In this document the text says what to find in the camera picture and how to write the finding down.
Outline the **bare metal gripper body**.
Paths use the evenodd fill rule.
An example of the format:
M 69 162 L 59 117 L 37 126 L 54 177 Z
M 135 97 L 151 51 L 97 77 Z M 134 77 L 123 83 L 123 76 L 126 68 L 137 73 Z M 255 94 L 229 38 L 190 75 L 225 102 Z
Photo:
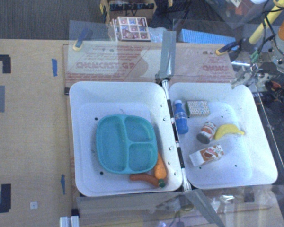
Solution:
M 284 75 L 284 58 L 270 54 L 252 54 L 249 58 L 251 71 L 258 79 L 277 79 Z

